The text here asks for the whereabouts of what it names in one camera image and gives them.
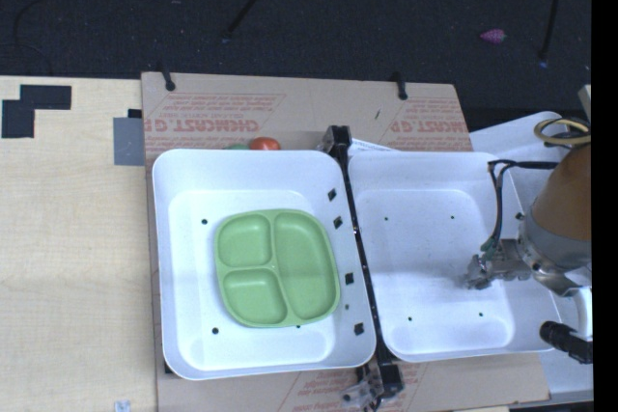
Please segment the white plastic container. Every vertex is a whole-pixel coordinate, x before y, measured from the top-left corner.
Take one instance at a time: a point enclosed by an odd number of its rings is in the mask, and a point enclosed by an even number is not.
[[[153,181],[163,353],[177,375],[354,368],[373,356],[376,333],[333,158],[320,151],[172,150],[154,163]],[[305,211],[327,231],[341,296],[320,321],[251,328],[225,309],[212,251],[216,228],[231,215],[270,208]]]
[[[538,282],[468,289],[468,263],[493,230],[496,199],[482,152],[364,151],[350,162],[358,224],[384,343],[423,362],[549,350],[544,321],[559,321]],[[521,211],[510,177],[502,237],[516,238]]]

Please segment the light wood surface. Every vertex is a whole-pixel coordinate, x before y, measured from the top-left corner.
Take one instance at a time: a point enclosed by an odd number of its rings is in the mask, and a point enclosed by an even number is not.
[[[0,77],[72,86],[35,138],[0,139],[0,409],[156,410],[143,167],[114,165],[113,119],[139,80]]]

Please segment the green divided plate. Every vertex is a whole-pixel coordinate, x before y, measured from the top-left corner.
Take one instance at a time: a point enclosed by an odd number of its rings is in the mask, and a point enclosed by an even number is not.
[[[244,325],[306,324],[339,303],[328,235],[304,211],[265,209],[226,218],[214,236],[214,257],[225,307]]]

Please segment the red tomato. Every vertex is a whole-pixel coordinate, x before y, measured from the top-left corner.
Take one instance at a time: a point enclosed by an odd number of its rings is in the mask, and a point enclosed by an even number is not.
[[[276,139],[259,137],[251,141],[250,150],[281,150],[281,145]]]

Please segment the cardboard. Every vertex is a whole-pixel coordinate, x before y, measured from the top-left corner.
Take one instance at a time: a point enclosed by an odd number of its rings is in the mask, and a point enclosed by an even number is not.
[[[152,166],[173,148],[223,149],[256,136],[285,150],[312,150],[330,125],[352,138],[400,151],[472,151],[464,115],[448,84],[340,81],[172,73],[173,92],[159,72],[142,74],[145,161],[153,271],[158,406],[166,411],[351,410],[342,392],[355,370],[286,372],[187,381],[165,372],[160,334]],[[405,389],[380,410],[437,411],[548,399],[536,354],[436,363],[400,363]]]

